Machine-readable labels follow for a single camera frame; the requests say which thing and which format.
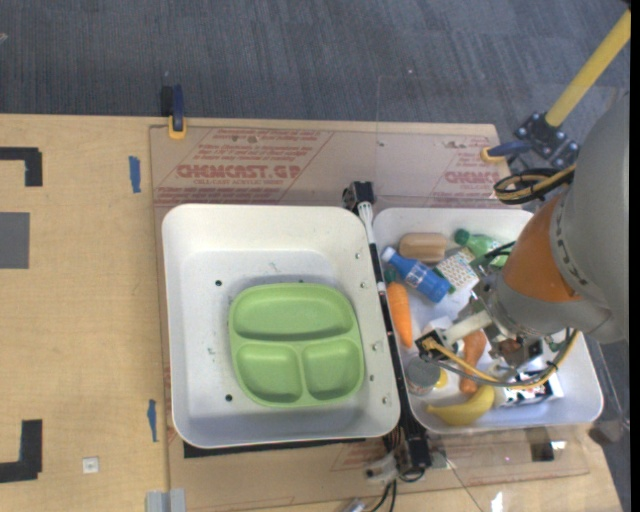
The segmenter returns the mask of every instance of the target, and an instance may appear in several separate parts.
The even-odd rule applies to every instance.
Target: gray floor
[[[190,117],[481,122],[507,141],[529,114],[553,105],[626,7],[620,0],[3,0],[0,112],[158,115],[160,88],[180,83]],[[563,128],[581,142],[629,89],[627,45]],[[630,440],[619,418],[620,409],[629,414],[628,345],[602,351],[608,399],[594,438],[626,511]]]

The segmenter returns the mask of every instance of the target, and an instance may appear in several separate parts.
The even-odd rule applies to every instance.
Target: carrot
[[[464,340],[464,348],[463,348],[464,360],[467,363],[473,366],[476,366],[478,364],[478,361],[482,357],[482,354],[484,353],[484,347],[487,345],[487,342],[489,341],[487,339],[487,335],[484,333],[482,329],[478,329],[477,331],[472,332],[471,334],[467,334],[462,339]],[[465,373],[471,374],[469,370],[465,370]],[[468,379],[466,377],[463,377],[462,379],[460,379],[460,391],[462,391],[465,395],[472,395],[477,390],[478,390],[477,382],[471,379]]]
[[[400,341],[405,347],[411,348],[413,346],[413,328],[407,289],[397,281],[387,283],[387,299],[393,326],[398,332]]]

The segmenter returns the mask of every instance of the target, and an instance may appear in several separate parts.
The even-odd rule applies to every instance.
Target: green divided tray
[[[336,289],[312,283],[253,286],[229,310],[229,337],[242,390],[268,407],[344,400],[364,377],[353,306]]]

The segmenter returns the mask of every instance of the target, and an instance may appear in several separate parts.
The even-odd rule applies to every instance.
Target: blue bottle
[[[440,277],[424,263],[400,256],[393,247],[387,247],[380,255],[390,263],[405,283],[427,296],[431,302],[440,302],[451,289],[451,283]]]

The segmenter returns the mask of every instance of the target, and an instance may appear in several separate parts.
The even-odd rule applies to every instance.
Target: yellow rod
[[[545,114],[550,126],[560,126],[589,88],[631,38],[631,9],[626,9],[600,46],[578,71],[553,107]]]

